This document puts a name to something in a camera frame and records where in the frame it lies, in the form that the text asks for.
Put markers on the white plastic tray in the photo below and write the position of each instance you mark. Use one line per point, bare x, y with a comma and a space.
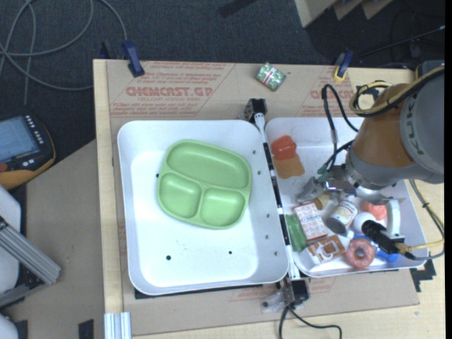
197, 260
310, 132

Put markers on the thin black and white rod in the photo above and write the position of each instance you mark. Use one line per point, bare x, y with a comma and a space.
269, 161

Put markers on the white round ball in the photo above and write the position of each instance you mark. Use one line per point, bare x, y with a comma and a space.
361, 218

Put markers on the blue plastic toy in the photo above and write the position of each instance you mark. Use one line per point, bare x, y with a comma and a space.
388, 258

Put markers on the brown and white carton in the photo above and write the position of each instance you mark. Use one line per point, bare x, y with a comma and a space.
325, 250

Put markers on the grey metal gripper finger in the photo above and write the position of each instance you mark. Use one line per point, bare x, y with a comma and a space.
313, 183
304, 194

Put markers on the small tan cylinder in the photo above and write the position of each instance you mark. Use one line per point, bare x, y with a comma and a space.
323, 200

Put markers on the pink toy food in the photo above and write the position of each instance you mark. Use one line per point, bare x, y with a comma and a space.
376, 210

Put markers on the white can with orange print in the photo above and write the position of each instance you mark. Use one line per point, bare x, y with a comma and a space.
342, 215

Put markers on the green and white patterned packet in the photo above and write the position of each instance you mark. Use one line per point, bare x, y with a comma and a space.
271, 77

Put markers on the pink doughnut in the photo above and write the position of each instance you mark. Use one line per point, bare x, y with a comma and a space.
353, 258

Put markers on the black cylinder on white bracket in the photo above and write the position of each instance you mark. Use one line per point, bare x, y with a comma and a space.
383, 237

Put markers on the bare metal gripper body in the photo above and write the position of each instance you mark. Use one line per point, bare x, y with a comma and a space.
337, 180

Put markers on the orange and white carton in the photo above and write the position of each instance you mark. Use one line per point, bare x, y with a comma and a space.
310, 221

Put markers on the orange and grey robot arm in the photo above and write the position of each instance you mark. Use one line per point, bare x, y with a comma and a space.
395, 136

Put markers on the green divided plate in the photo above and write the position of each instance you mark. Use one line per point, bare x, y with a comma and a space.
205, 184

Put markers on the orange bottle with red cap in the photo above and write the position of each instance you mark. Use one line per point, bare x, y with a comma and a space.
286, 157

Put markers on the brown cardboard board red print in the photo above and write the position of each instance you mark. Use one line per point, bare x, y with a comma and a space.
197, 94

